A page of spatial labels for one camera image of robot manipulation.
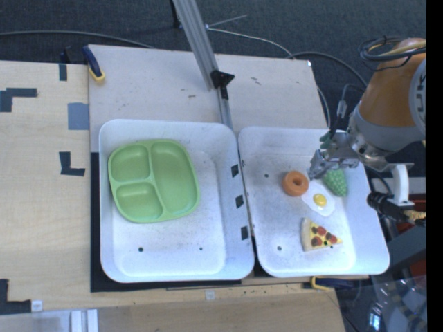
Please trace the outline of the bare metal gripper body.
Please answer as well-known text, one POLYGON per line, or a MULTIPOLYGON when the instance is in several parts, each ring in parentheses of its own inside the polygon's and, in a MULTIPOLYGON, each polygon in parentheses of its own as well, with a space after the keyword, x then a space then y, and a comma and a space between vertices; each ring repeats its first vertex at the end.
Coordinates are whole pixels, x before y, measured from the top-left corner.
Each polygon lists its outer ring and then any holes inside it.
POLYGON ((320 137, 318 150, 318 170, 355 168, 359 163, 377 172, 390 171, 395 165, 386 157, 391 151, 382 150, 369 143, 362 133, 327 131, 320 137))

